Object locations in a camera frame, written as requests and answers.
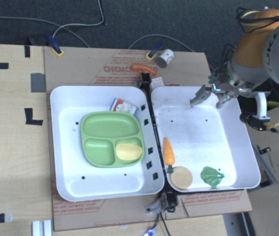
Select brown cardboard board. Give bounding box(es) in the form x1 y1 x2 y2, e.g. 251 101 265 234
43 45 253 232

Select thin black rod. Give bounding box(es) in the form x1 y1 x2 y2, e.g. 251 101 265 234
143 87 171 196

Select beige round biscuit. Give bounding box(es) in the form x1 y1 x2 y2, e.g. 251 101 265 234
170 166 194 190

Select green divided plate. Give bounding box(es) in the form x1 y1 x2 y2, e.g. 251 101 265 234
80 111 145 169

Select pale yellow toy potato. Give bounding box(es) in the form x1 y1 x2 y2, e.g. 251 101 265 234
115 143 144 162

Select black cylinder on white bracket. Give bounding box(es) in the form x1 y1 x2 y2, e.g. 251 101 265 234
239 91 272 131

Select white orange blue carton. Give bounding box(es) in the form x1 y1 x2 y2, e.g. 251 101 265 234
109 97 139 117

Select white small can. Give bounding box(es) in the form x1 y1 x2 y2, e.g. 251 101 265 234
154 49 176 69

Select orange sausage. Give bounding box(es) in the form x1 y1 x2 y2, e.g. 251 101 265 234
130 63 158 77

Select white pink packet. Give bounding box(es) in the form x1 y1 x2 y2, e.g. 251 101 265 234
151 77 165 89

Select orange carrot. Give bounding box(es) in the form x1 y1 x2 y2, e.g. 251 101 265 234
163 137 176 174

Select black block with wires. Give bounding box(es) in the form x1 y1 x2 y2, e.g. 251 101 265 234
136 72 153 89
162 192 180 209

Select green lettuce leaf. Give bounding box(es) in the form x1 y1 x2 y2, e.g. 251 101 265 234
200 166 225 189

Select white plastic tray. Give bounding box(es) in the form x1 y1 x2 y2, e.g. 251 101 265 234
150 86 262 193
50 85 165 203

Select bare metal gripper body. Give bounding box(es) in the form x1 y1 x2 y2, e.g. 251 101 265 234
212 75 253 100

